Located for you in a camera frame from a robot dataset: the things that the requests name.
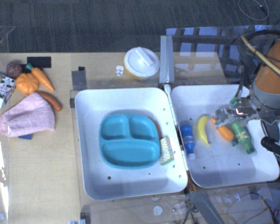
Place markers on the dark blue flat piece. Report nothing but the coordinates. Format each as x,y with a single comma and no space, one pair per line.
26,136

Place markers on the orange pumpkin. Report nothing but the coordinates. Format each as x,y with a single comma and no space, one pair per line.
27,83

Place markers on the small white plastic piece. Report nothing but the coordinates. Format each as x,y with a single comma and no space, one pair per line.
119,70

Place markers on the brown round doughnut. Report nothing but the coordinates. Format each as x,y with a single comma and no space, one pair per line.
13,69

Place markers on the clear plastic bottle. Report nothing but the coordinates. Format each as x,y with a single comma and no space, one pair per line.
180,208

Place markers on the blue divided plate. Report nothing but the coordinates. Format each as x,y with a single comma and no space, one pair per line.
129,152

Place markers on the blue bottle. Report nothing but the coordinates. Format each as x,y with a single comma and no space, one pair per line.
187,139

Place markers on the white plastic tray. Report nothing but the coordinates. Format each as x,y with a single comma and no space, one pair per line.
223,168
125,183

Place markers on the brown sausage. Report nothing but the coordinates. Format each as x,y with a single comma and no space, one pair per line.
51,100

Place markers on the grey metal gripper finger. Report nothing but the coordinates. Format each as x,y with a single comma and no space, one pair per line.
232,119
220,115

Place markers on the black and white printed carton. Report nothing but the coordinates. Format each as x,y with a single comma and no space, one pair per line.
1,92

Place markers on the yellow banana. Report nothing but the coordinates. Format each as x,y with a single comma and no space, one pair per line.
201,129

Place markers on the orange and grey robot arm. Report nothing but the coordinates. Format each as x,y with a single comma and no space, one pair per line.
270,77

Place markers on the yellow tub with white lid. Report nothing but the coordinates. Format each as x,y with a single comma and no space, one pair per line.
141,61

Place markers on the orange carrot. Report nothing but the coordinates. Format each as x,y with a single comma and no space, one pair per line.
225,132
42,77

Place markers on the pink cloth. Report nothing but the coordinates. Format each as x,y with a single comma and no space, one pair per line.
27,116

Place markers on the green bottle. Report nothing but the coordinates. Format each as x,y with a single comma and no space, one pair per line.
242,134

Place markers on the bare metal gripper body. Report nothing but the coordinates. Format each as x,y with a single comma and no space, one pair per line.
242,109

